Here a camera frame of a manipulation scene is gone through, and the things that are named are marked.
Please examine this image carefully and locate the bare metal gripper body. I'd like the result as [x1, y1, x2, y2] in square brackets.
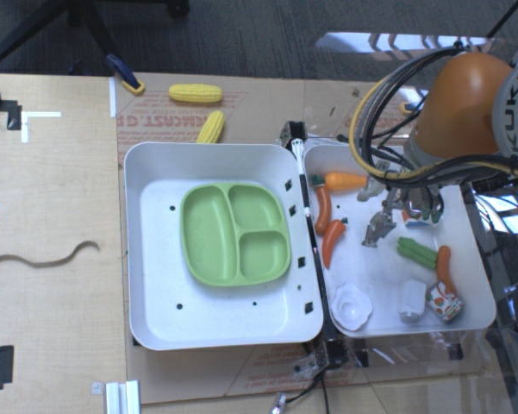
[382, 185, 443, 224]

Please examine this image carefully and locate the blue and white carton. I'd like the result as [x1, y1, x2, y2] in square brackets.
[401, 210, 437, 229]

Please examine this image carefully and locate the white plastic tray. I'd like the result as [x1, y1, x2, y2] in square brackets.
[303, 143, 498, 340]
[123, 141, 326, 352]

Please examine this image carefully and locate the green asparagus bundle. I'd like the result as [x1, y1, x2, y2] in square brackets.
[396, 235, 440, 271]

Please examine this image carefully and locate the orange chili pepper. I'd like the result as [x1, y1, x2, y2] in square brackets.
[321, 217, 350, 271]

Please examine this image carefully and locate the orange carrot with green top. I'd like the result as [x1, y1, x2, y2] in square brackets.
[311, 171, 369, 192]

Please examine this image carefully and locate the orange sausage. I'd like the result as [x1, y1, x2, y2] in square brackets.
[314, 185, 333, 237]
[435, 244, 458, 297]

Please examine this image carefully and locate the white plastic bottle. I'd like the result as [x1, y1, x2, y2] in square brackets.
[397, 279, 428, 324]

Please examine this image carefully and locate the white fried egg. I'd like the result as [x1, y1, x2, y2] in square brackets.
[330, 280, 374, 333]

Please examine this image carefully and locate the white can with orange print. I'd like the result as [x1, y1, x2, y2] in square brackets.
[424, 281, 465, 323]

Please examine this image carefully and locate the green divided plate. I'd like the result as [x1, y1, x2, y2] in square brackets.
[179, 181, 293, 288]

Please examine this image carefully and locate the brown cardboard board red print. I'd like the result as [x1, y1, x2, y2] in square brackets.
[115, 72, 497, 405]

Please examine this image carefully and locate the yellow corn cob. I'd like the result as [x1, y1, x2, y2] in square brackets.
[167, 83, 224, 104]
[195, 110, 226, 145]

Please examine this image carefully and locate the black office chair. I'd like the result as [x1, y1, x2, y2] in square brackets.
[0, 0, 191, 73]

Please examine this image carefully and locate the black block with thin wires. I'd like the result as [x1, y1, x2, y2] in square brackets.
[279, 120, 308, 147]
[314, 337, 351, 370]

